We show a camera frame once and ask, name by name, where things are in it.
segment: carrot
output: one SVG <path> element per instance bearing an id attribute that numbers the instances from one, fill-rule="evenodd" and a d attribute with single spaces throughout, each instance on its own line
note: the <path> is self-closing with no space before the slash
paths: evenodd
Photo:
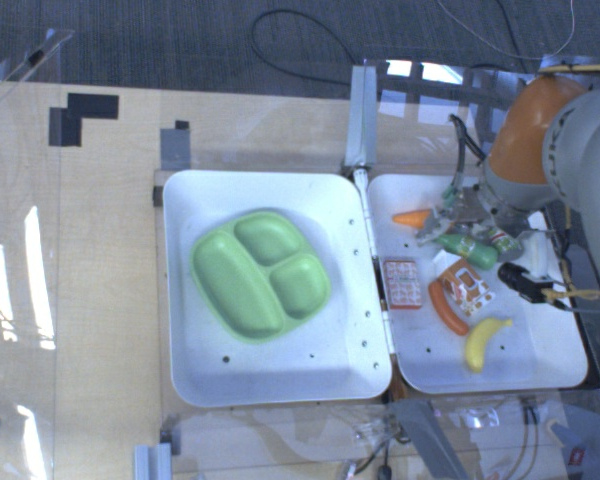
<path id="1" fill-rule="evenodd" d="M 404 224 L 413 228 L 422 229 L 424 221 L 431 214 L 431 210 L 415 210 L 412 212 L 398 213 L 391 217 L 391 220 L 396 224 Z"/>
<path id="2" fill-rule="evenodd" d="M 469 326 L 456 315 L 444 295 L 444 288 L 439 279 L 429 284 L 429 297 L 431 303 L 445 325 L 458 336 L 465 336 L 469 332 Z"/>

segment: metal bracket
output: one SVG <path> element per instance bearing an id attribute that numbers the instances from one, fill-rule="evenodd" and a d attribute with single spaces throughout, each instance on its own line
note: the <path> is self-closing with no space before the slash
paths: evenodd
<path id="1" fill-rule="evenodd" d="M 343 171 L 376 162 L 377 76 L 375 66 L 354 66 L 351 73 L 349 131 Z"/>
<path id="2" fill-rule="evenodd" d="M 171 480 L 171 444 L 136 446 L 133 478 L 134 480 Z"/>

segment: sausage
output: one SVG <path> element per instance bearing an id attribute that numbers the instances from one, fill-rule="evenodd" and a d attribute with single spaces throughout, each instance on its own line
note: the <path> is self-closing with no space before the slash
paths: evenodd
<path id="1" fill-rule="evenodd" d="M 436 309 L 436 313 L 438 313 L 440 320 L 442 320 L 449 329 L 458 336 L 465 336 L 469 332 L 469 326 L 461 320 L 449 306 L 444 294 L 444 288 L 439 279 L 436 279 L 429 284 L 429 297 L 431 297 L 431 303 Z"/>

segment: green bottle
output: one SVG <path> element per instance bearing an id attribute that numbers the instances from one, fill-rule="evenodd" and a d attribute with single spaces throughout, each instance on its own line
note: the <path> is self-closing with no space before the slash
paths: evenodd
<path id="1" fill-rule="evenodd" d="M 489 270 L 498 260 L 498 251 L 488 245 L 476 242 L 466 235 L 447 234 L 436 238 L 445 251 L 466 258 L 469 263 L 483 270 Z"/>

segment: wooden surface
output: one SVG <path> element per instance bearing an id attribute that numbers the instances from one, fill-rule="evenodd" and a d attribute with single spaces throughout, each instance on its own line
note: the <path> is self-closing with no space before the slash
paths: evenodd
<path id="1" fill-rule="evenodd" d="M 54 478 L 128 479 L 134 446 L 155 445 L 162 423 L 165 378 L 161 379 L 156 212 L 151 199 L 154 173 L 160 168 L 160 129 L 173 128 L 176 119 L 190 122 L 194 167 L 247 168 L 254 164 L 245 162 L 257 159 L 255 167 L 335 171 L 344 154 L 348 102 L 33 84 L 27 91 L 24 100 L 11 103 L 28 109 L 24 114 L 12 112 L 21 123 L 20 132 L 16 128 L 14 133 L 37 130 L 36 140 L 42 142 L 49 106 L 66 106 L 69 92 L 120 97 L 117 120 L 83 120 L 82 147 L 59 152 L 49 148 L 53 151 L 47 160 L 59 159 L 60 164 L 51 164 L 57 171 L 41 171 L 46 175 L 40 174 L 42 185 L 36 194 L 60 198 L 59 226 L 50 230 L 58 233 L 57 285 L 49 283 L 52 293 L 57 288 L 55 386 L 41 391 L 52 393 L 45 410 L 54 415 L 48 422 L 55 426 L 49 445 L 52 451 L 55 447 Z M 401 125 L 391 119 L 383 122 L 393 130 L 387 135 L 387 151 L 403 152 Z M 453 148 L 436 153 L 430 144 L 413 149 L 417 144 L 413 138 L 411 154 L 418 162 L 426 163 L 441 151 L 438 166 L 455 161 Z M 58 173 L 59 194 L 52 190 L 58 186 L 50 172 Z M 54 364 L 47 371 L 50 382 L 53 368 Z M 20 389 L 37 389 L 40 379 L 35 375 L 20 372 Z M 18 434 L 10 439 L 5 446 L 17 450 Z M 402 457 L 392 459 L 396 478 L 429 478 L 412 448 L 406 455 L 400 450 L 392 455 Z M 467 460 L 473 462 L 473 454 Z M 333 463 L 296 464 L 217 471 L 207 478 L 332 479 L 338 468 Z M 360 478 L 374 475 L 375 469 L 369 468 Z M 176 478 L 192 477 L 187 473 Z"/>

